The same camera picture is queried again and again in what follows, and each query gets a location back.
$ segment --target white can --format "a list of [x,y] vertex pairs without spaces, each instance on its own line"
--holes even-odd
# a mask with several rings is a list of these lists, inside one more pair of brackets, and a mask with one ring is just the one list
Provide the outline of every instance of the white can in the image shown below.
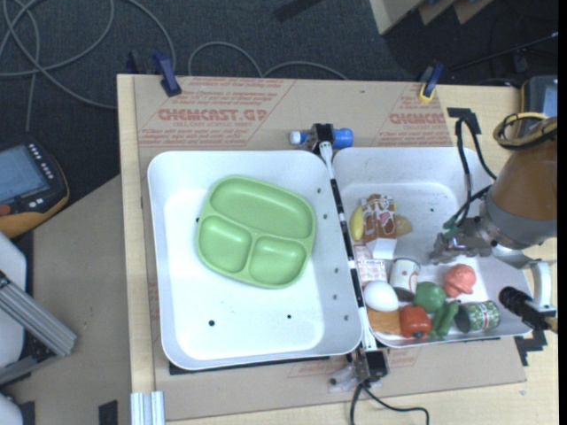
[[400,301],[414,299],[417,288],[417,276],[421,266],[414,259],[395,259],[390,272],[390,284]]

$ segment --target green pepper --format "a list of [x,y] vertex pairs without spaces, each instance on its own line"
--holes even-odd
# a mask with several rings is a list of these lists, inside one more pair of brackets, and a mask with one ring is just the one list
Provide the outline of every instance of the green pepper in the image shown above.
[[420,305],[427,313],[437,312],[445,304],[447,294],[433,282],[419,282],[416,286],[414,305]]
[[405,338],[423,338],[431,330],[431,320],[420,305],[406,305],[400,311],[400,329]]
[[459,301],[446,302],[435,313],[431,322],[431,332],[428,334],[432,337],[446,336],[454,317],[459,312]]

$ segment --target white egg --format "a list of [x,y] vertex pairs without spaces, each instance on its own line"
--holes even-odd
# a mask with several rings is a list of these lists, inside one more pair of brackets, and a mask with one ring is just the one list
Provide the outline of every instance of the white egg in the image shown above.
[[400,306],[393,286],[382,280],[369,282],[364,287],[363,296],[366,305],[379,312],[393,312]]

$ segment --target green can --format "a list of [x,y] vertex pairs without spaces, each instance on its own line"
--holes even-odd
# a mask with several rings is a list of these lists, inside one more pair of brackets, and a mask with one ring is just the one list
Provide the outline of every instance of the green can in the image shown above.
[[494,301],[468,302],[459,305],[454,323],[461,332],[482,332],[500,324],[500,311]]

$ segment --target multimeter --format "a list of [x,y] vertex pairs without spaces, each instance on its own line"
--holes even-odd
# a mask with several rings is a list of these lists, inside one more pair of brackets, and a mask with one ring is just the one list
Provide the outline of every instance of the multimeter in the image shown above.
[[13,238],[37,227],[69,199],[59,164],[31,135],[0,143],[0,231]]

